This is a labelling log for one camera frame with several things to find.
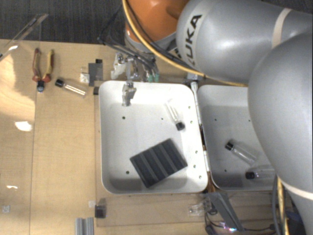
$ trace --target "wooden table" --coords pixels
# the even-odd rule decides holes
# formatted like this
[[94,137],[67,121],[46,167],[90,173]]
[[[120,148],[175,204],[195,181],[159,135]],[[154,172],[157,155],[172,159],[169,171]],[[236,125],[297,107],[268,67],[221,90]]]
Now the wooden table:
[[[42,52],[43,72],[46,55],[51,49],[55,51],[52,82],[46,84],[42,94],[37,93],[36,83],[31,79],[36,47]],[[87,69],[95,59],[103,60],[104,80],[109,80],[114,57],[114,50],[101,45],[23,41],[0,62],[0,204],[10,205],[9,213],[0,213],[0,234],[70,235],[74,234],[76,218],[94,216],[93,88],[81,99],[54,86],[54,81],[58,77],[79,81],[81,68]],[[172,81],[181,82],[185,76],[160,60],[157,63],[161,81],[166,82],[171,76]],[[267,211],[264,213],[259,219],[268,217]],[[205,235],[206,232],[204,222],[189,222],[95,225],[95,234]]]

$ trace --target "dark floor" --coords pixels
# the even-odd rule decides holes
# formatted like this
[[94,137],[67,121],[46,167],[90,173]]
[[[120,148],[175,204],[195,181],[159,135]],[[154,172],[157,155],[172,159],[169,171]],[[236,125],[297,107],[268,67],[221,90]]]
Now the dark floor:
[[[313,0],[264,0],[308,13]],[[103,25],[120,4],[120,0],[0,0],[0,38],[10,39],[37,13],[48,13],[39,33],[29,39],[71,43],[97,43]],[[121,36],[122,16],[116,23]]]

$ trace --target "pliers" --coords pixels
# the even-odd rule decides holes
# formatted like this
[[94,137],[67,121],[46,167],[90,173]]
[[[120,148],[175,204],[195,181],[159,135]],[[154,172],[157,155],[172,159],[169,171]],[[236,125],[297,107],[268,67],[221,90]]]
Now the pliers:
[[51,81],[51,73],[53,71],[53,63],[54,63],[54,51],[51,50],[47,56],[47,70],[43,77],[40,75],[39,69],[39,61],[40,61],[41,52],[38,48],[35,49],[34,60],[33,60],[33,81],[37,83],[37,91],[42,93],[44,91],[45,83]]

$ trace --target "glass vial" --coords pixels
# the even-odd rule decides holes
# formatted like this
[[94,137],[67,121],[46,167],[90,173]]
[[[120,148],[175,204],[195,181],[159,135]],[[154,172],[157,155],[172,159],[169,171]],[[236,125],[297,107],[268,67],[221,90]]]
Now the glass vial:
[[256,156],[245,150],[241,145],[234,141],[229,141],[225,148],[249,165],[253,165],[256,161]]
[[85,86],[75,83],[73,81],[57,79],[55,85],[65,91],[79,95],[81,97],[85,97],[87,93],[87,88]]
[[260,165],[258,167],[253,167],[247,170],[246,172],[246,179],[271,179],[274,180],[275,177],[275,170],[274,168],[267,164],[267,165]]
[[171,116],[171,119],[173,120],[177,130],[181,131],[185,128],[184,123],[179,119],[176,109],[173,107],[171,102],[167,101],[165,103],[166,108]]

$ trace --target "gray robot arm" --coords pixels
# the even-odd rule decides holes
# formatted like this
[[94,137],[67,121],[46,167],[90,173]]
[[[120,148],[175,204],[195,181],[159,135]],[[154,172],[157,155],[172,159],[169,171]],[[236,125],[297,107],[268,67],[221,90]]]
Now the gray robot arm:
[[248,84],[253,127],[308,235],[313,235],[312,41],[311,14],[257,0],[191,0],[176,36],[190,66],[218,80]]

